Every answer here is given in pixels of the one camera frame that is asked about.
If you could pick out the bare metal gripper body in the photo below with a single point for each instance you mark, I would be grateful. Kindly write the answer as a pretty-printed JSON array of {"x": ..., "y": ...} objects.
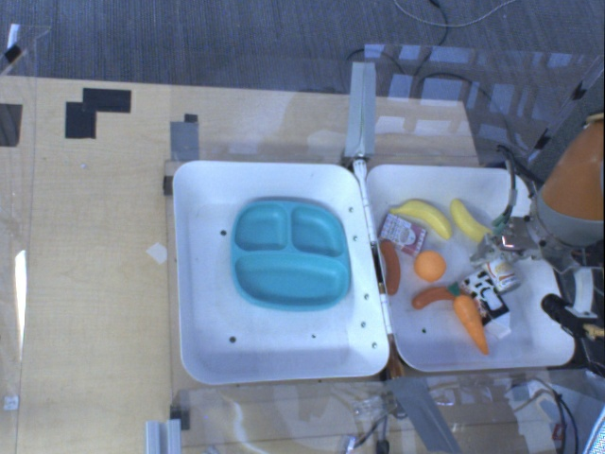
[{"x": 517, "y": 234}]

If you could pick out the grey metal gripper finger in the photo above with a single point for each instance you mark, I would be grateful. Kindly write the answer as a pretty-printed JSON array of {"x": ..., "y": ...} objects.
[
  {"x": 513, "y": 256},
  {"x": 482, "y": 253}
]

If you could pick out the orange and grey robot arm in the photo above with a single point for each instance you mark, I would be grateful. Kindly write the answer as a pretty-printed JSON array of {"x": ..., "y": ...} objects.
[{"x": 574, "y": 178}]

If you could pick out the white and orange can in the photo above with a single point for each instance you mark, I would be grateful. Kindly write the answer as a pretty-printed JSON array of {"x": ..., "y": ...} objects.
[{"x": 505, "y": 276}]

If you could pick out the yellow banana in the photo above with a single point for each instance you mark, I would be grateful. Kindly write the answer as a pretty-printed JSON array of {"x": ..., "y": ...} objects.
[
  {"x": 425, "y": 213},
  {"x": 465, "y": 222}
]

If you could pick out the black and white carton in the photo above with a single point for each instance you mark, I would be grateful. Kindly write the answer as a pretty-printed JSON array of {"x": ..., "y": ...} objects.
[{"x": 489, "y": 296}]

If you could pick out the orange ball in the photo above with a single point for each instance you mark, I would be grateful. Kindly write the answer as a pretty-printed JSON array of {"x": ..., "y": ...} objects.
[{"x": 430, "y": 266}]

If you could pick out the orange carrot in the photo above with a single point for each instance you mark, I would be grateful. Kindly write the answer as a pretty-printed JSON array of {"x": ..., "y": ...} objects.
[{"x": 470, "y": 319}]

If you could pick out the orange-brown sausage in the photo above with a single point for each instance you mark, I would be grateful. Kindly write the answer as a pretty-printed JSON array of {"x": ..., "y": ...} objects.
[
  {"x": 430, "y": 297},
  {"x": 391, "y": 267}
]

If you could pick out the pink and white carton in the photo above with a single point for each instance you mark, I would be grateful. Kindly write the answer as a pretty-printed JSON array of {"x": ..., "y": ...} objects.
[{"x": 402, "y": 232}]

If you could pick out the white plastic tray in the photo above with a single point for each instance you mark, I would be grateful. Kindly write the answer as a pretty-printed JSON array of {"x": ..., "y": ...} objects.
[
  {"x": 435, "y": 343},
  {"x": 208, "y": 263}
]

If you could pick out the blue divided plate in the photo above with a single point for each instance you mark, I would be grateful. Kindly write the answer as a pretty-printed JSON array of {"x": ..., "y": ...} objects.
[{"x": 288, "y": 277}]

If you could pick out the black cylinder on white bracket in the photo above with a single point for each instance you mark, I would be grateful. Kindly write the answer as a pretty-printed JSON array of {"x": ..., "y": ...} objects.
[{"x": 562, "y": 310}]

